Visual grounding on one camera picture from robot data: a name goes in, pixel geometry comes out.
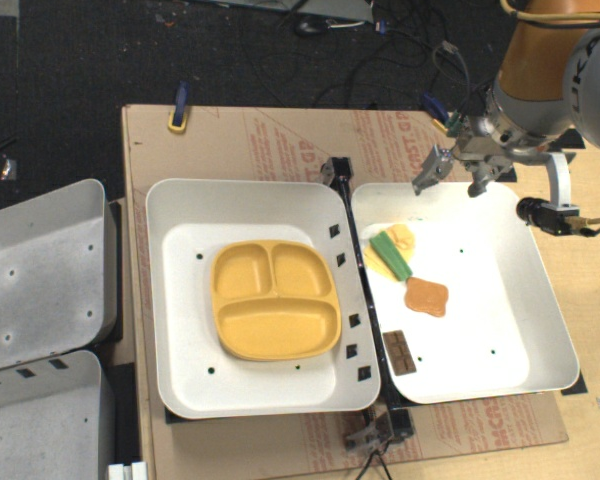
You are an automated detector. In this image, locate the black cylinder on white bracket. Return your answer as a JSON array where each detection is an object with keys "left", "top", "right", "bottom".
[{"left": 515, "top": 151, "right": 581, "bottom": 237}]

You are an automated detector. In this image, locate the yellow pasta piece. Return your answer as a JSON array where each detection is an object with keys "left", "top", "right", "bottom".
[{"left": 384, "top": 223, "right": 417, "bottom": 265}]

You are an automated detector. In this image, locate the brown chocolate bar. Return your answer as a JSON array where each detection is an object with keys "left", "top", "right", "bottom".
[{"left": 382, "top": 329, "right": 418, "bottom": 377}]

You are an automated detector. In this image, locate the brown cardboard board red print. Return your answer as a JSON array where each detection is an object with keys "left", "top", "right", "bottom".
[{"left": 121, "top": 104, "right": 570, "bottom": 480}]

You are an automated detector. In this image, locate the orange toast slice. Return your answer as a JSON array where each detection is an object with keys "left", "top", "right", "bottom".
[{"left": 404, "top": 276, "right": 450, "bottom": 319}]

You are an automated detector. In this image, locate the black computer mouse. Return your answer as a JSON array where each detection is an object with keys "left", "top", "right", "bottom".
[{"left": 293, "top": 16, "right": 330, "bottom": 39}]

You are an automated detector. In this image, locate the green celery stick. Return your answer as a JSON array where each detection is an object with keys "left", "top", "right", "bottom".
[{"left": 369, "top": 230, "right": 414, "bottom": 283}]

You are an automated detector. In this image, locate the thin black rod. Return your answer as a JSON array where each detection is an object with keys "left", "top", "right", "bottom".
[{"left": 335, "top": 177, "right": 402, "bottom": 419}]

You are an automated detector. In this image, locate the yellow divided plate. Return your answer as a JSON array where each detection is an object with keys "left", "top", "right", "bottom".
[{"left": 209, "top": 239, "right": 344, "bottom": 363}]

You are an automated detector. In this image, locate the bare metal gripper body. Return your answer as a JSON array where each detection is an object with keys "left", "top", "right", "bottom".
[{"left": 452, "top": 115, "right": 557, "bottom": 175}]

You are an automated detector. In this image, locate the white plastic tray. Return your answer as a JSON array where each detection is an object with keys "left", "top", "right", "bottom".
[
  {"left": 0, "top": 349, "right": 117, "bottom": 480},
  {"left": 145, "top": 177, "right": 383, "bottom": 421},
  {"left": 350, "top": 181, "right": 581, "bottom": 406},
  {"left": 0, "top": 177, "right": 120, "bottom": 375}
]

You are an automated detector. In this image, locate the black block with wires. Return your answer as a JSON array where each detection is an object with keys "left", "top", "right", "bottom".
[
  {"left": 320, "top": 156, "right": 356, "bottom": 190},
  {"left": 343, "top": 407, "right": 416, "bottom": 452}
]

